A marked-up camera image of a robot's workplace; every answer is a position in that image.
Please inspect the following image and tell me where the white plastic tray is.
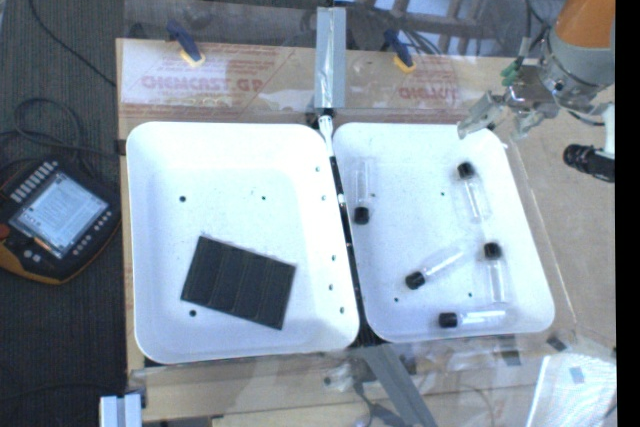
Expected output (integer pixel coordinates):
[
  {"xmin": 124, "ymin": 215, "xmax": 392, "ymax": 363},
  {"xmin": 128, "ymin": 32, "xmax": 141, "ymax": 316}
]
[
  {"xmin": 331, "ymin": 121, "xmax": 557, "ymax": 345},
  {"xmin": 124, "ymin": 120, "xmax": 361, "ymax": 365}
]

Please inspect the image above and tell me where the black ribbed rectangular panel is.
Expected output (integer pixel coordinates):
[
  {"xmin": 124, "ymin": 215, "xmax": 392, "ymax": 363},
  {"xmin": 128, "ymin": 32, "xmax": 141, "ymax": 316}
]
[{"xmin": 179, "ymin": 235, "xmax": 298, "ymax": 331}]

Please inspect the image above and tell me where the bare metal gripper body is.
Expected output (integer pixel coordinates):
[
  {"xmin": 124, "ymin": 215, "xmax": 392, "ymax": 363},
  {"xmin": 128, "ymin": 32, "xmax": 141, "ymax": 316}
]
[{"xmin": 503, "ymin": 60, "xmax": 602, "ymax": 117}]

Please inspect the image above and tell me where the clear plastic bottle black cap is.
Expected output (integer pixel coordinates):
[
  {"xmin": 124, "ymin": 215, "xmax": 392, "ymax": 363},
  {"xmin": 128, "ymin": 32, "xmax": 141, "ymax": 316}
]
[
  {"xmin": 404, "ymin": 246, "xmax": 469, "ymax": 291},
  {"xmin": 482, "ymin": 241, "xmax": 512, "ymax": 307},
  {"xmin": 352, "ymin": 157, "xmax": 374, "ymax": 225},
  {"xmin": 455, "ymin": 161, "xmax": 494, "ymax": 224},
  {"xmin": 437, "ymin": 308, "xmax": 508, "ymax": 330}
]

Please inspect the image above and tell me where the brown cardboard board red print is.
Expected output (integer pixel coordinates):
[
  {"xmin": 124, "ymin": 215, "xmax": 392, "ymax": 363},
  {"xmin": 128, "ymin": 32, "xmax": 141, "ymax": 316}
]
[{"xmin": 115, "ymin": 37, "xmax": 617, "ymax": 422}]

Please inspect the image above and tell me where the black cylinder on white bracket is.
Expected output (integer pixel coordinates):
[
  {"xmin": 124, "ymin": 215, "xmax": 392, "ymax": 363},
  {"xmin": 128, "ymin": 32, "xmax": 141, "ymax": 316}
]
[{"xmin": 562, "ymin": 102, "xmax": 617, "ymax": 184}]

